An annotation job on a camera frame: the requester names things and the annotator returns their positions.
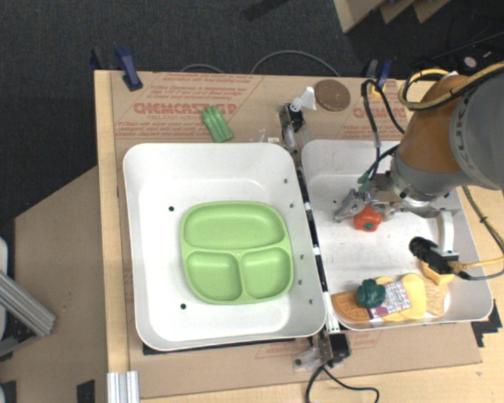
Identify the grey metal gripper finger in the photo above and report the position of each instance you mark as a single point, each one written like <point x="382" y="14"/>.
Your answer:
<point x="348" y="205"/>
<point x="388" y="213"/>

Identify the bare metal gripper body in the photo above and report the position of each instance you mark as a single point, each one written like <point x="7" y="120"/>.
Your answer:
<point x="397" y="197"/>

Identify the orange bell pepper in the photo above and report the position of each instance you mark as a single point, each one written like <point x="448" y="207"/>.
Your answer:
<point x="367" y="219"/>

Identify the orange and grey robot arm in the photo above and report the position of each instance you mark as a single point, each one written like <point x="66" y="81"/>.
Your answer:
<point x="445" y="141"/>

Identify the white plastic tray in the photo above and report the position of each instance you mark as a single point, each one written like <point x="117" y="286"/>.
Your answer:
<point x="159" y="242"/>
<point x="361" y="258"/>

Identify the thin black and white rod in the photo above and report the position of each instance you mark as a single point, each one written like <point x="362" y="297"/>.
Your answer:
<point x="317" y="250"/>

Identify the yellow cheese wedge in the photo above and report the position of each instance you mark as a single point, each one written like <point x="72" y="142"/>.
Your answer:
<point x="429" y="272"/>

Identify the green broccoli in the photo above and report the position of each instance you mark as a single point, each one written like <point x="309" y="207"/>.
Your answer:
<point x="370" y="292"/>

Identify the white printed packet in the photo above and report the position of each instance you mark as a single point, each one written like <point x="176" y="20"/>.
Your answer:
<point x="392" y="298"/>

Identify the beige bread slice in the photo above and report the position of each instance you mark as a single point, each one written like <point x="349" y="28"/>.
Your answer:
<point x="437" y="300"/>

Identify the orange waffle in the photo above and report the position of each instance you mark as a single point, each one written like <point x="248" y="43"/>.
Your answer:
<point x="346" y="307"/>

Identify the brown round biscuit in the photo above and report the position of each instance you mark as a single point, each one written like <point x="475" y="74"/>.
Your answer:
<point x="332" y="95"/>

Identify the green divided plate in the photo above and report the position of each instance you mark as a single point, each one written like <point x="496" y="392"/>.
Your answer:
<point x="235" y="250"/>

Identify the green asparagus bunch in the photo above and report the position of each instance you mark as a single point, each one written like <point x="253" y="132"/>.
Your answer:
<point x="217" y="124"/>

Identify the brown cardboard board, red print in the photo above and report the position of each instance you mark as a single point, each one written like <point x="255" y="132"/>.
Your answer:
<point x="243" y="367"/>

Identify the black cylinder on white bracket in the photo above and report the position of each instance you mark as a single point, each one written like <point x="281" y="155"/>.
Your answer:
<point x="432" y="256"/>

